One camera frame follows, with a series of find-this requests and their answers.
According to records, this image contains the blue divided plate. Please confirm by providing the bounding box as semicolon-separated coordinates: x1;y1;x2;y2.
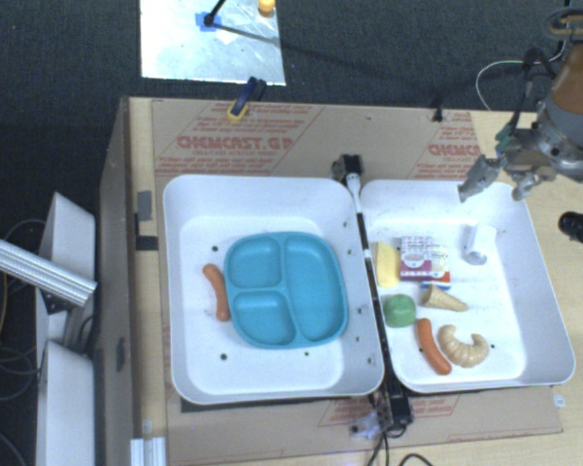
223;230;350;350

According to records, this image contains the clear plastic bottle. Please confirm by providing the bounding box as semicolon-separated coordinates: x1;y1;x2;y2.
461;220;498;267

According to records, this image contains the thin black and white rod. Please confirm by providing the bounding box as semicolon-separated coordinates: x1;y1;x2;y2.
347;172;400;407

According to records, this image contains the beige croissant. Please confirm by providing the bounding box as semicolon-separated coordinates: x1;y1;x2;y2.
436;323;491;370

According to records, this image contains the green apple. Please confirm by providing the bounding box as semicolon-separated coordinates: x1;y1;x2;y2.
382;293;418;329

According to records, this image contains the white plastic tray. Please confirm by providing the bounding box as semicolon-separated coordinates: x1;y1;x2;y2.
359;178;577;394
161;173;387;406

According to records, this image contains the beige ice cream cone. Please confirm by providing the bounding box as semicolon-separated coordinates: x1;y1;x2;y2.
420;283;469;314

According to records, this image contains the yellow cheese wedge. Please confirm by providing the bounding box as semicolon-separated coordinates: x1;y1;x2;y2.
370;241;402;289

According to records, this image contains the brown cardboard board red print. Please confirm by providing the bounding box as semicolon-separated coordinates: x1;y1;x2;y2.
150;98;564;461

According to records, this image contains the red and white carton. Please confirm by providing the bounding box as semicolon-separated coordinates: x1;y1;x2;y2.
398;235;453;290

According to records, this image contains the orange sausage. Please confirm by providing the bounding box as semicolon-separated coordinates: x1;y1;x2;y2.
415;316;454;377
201;262;232;323

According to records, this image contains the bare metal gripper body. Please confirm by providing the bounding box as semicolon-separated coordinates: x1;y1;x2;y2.
501;125;583;184

